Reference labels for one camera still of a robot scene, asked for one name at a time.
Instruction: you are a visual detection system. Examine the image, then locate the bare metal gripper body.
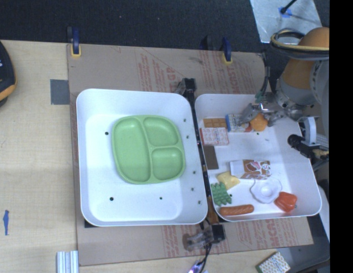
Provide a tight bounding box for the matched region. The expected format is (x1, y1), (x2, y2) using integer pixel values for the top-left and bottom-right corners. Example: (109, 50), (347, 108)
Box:
(260, 92), (306, 121)

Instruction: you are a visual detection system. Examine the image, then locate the orange toy food piece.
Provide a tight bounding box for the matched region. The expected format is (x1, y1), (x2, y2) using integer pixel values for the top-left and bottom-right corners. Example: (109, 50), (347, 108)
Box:
(249, 113), (269, 132)

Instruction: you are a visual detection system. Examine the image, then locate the blue and white carton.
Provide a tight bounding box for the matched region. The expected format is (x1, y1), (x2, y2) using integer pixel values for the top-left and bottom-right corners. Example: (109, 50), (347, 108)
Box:
(224, 113), (251, 133)

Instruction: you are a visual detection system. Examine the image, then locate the brown toy biscuit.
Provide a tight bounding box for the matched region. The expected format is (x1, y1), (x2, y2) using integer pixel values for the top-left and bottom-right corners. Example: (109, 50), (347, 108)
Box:
(203, 117), (228, 129)

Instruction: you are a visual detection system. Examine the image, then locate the red and white packet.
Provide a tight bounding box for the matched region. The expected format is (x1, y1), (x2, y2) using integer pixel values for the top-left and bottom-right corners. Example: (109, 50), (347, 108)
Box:
(199, 127), (230, 147)

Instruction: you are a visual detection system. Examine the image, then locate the white and brown carton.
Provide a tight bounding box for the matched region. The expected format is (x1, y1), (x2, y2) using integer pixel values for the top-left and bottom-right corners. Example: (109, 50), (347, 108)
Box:
(229, 159), (272, 180)

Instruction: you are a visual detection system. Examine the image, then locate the white plastic tray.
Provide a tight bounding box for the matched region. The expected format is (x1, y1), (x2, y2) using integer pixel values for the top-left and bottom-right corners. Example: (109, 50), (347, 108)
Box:
(194, 93), (323, 223)
(76, 88), (208, 228)

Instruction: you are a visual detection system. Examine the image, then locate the flat brown square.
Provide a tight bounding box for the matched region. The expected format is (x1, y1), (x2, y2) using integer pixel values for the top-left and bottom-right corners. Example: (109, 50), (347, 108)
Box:
(203, 146), (220, 171)

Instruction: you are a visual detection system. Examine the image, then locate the yellow toy cheese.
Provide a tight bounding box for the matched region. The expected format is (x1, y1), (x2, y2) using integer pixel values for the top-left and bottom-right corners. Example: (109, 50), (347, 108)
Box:
(216, 171), (241, 191)

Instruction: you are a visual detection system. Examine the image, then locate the white toy fried egg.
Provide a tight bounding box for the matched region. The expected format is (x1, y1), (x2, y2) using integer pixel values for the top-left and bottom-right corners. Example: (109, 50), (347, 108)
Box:
(249, 177), (283, 205)

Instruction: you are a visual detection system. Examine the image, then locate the orange toy bell pepper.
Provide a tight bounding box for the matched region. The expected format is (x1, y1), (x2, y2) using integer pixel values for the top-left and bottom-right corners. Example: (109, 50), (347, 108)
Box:
(273, 191), (298, 213)

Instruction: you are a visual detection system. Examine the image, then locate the green toy vegetable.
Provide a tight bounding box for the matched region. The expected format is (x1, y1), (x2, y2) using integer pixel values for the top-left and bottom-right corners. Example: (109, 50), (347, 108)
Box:
(210, 181), (233, 206)

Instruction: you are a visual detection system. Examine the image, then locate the orange toy sausage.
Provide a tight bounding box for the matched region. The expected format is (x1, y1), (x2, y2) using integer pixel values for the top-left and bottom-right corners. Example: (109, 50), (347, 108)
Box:
(219, 204), (255, 217)

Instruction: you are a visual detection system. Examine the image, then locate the green divided plate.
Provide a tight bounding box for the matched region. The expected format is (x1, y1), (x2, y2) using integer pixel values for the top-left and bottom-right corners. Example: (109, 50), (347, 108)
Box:
(111, 114), (186, 185)

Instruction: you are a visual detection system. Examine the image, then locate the brown cardboard board red print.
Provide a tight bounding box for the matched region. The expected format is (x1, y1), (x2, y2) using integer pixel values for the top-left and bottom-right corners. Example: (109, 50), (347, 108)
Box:
(67, 43), (314, 267)

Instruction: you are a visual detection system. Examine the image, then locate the yellow patterned packet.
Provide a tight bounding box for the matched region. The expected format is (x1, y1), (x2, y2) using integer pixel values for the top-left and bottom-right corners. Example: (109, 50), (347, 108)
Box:
(255, 251), (292, 273)

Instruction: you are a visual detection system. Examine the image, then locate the black cylinder on white bracket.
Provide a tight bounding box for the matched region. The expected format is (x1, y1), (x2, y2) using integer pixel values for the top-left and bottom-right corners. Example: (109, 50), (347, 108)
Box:
(287, 116), (322, 159)

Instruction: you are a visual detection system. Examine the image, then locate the black block with thin wires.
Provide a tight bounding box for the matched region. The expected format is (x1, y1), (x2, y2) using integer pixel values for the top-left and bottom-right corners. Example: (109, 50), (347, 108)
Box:
(180, 77), (198, 97)
(211, 223), (226, 243)

